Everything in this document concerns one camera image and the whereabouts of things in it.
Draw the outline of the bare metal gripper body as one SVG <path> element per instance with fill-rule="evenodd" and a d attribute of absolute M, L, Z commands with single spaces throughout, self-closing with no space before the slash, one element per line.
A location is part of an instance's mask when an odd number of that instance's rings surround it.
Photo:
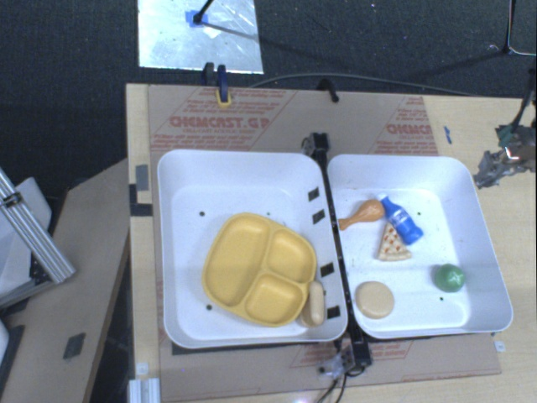
<path fill-rule="evenodd" d="M 496 128 L 500 155 L 504 163 L 534 163 L 536 159 L 536 128 L 518 126 L 513 132 L 509 125 Z"/>

